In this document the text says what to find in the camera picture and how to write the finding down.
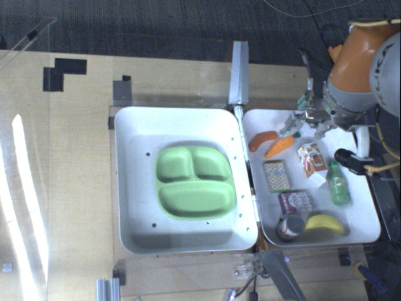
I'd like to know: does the orange toy carrot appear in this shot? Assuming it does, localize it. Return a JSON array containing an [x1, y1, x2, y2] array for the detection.
[[264, 132, 302, 160]]

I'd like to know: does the yellow patterned carton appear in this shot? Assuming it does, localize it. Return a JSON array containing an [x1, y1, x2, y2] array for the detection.
[[262, 159, 292, 194]]

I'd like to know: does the green divided plate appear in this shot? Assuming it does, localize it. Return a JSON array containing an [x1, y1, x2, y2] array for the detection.
[[155, 145, 237, 221]]

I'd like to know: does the red toy sausage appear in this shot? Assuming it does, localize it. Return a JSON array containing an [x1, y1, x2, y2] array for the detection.
[[248, 130, 279, 153]]

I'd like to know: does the black cylinder on white bracket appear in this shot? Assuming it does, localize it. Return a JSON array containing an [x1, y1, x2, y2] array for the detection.
[[333, 125, 375, 176]]

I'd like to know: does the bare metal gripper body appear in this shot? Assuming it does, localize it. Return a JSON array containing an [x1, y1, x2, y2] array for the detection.
[[304, 97, 338, 129]]

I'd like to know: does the orange and white carton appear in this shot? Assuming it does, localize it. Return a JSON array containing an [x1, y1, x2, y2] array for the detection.
[[296, 142, 330, 188]]

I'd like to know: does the pale wood board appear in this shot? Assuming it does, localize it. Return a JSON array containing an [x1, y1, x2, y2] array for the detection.
[[111, 54, 369, 298]]

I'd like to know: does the purple carton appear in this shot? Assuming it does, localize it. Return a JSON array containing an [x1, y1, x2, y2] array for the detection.
[[278, 190, 313, 216]]

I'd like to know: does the small grey-topped can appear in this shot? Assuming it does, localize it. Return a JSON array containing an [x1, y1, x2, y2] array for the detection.
[[276, 213, 306, 242]]

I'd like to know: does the white plastic tray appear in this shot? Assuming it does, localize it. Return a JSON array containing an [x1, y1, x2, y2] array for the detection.
[[242, 108, 382, 248], [113, 106, 259, 256]]

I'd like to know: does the green plastic bottle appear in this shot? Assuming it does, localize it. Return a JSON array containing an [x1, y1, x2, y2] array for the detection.
[[325, 160, 351, 206]]

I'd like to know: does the yellow banana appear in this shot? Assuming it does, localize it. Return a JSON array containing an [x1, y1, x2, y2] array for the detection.
[[304, 213, 346, 236]]

